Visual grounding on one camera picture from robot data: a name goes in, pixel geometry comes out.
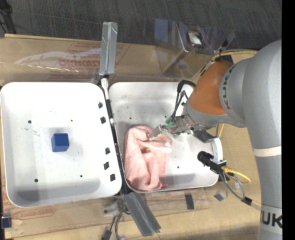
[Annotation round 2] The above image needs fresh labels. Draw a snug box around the brown cardboard board red print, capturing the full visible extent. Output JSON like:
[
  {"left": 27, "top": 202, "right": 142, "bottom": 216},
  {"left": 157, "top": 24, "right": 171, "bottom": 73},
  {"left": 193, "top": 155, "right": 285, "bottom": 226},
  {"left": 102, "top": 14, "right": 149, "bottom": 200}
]
[{"left": 0, "top": 33, "right": 263, "bottom": 240}]

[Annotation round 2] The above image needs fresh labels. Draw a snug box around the blue cube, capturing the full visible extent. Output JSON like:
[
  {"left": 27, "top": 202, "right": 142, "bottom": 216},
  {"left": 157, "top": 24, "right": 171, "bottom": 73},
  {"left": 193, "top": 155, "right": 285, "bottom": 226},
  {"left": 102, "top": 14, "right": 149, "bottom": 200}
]
[{"left": 50, "top": 132, "right": 71, "bottom": 153}]

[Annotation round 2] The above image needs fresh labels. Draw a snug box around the white plastic tray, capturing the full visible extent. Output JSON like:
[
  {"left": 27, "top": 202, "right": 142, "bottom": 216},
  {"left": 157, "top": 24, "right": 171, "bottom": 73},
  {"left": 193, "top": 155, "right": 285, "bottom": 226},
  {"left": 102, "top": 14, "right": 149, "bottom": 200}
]
[
  {"left": 0, "top": 81, "right": 123, "bottom": 208},
  {"left": 108, "top": 81, "right": 220, "bottom": 193}
]

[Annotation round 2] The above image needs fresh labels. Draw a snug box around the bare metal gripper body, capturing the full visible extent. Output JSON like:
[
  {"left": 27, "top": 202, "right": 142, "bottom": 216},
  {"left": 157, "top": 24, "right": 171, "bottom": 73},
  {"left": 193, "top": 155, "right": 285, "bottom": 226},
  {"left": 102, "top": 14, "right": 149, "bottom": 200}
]
[{"left": 172, "top": 114, "right": 196, "bottom": 136}]

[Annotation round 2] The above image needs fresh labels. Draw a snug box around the pink towel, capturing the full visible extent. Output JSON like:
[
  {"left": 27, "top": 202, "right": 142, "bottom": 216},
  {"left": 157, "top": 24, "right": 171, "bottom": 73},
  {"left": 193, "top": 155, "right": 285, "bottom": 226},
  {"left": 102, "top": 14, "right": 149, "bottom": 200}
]
[{"left": 123, "top": 125, "right": 174, "bottom": 192}]

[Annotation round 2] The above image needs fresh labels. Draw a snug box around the black cylinder on white bracket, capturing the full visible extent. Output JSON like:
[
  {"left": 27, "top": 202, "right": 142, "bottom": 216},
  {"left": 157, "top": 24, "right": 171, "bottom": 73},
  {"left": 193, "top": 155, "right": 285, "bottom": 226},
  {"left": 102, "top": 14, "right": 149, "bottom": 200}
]
[{"left": 196, "top": 136, "right": 227, "bottom": 175}]

